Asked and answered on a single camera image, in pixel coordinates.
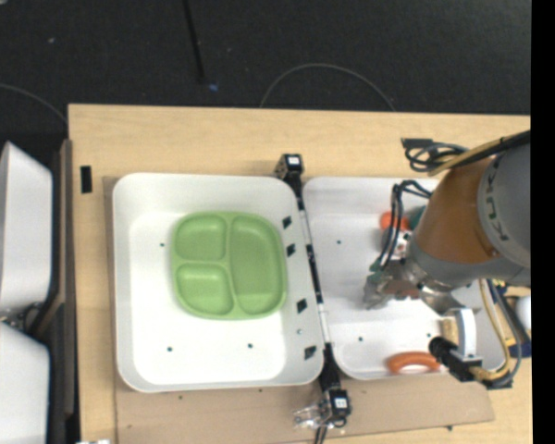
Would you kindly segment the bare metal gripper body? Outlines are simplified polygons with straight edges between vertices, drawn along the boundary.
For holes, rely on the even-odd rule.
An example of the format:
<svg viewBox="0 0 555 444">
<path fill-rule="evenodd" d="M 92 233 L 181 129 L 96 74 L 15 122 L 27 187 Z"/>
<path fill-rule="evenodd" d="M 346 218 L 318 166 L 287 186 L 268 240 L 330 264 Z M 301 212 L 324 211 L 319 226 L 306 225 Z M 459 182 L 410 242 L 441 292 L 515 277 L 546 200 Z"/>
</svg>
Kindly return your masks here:
<svg viewBox="0 0 555 444">
<path fill-rule="evenodd" d="M 388 267 L 379 290 L 395 288 L 401 296 L 392 302 L 420 300 L 437 314 L 444 315 L 463 307 L 454 293 L 468 288 L 477 279 L 474 268 L 467 264 L 394 262 Z"/>
</svg>

